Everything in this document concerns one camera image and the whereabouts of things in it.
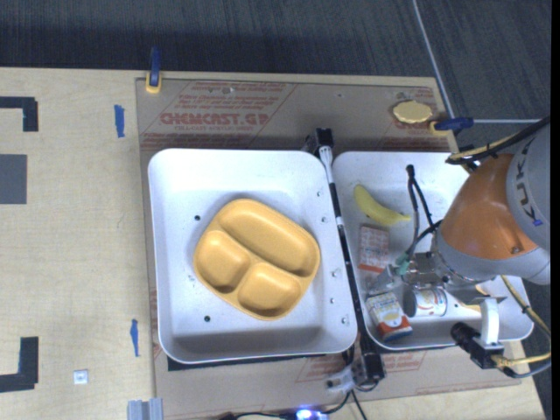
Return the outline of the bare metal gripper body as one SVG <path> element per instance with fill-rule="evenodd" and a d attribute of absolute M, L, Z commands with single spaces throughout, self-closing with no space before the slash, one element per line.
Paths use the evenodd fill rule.
<path fill-rule="evenodd" d="M 437 254 L 415 253 L 405 267 L 402 280 L 408 285 L 442 285 L 445 282 L 445 271 Z"/>

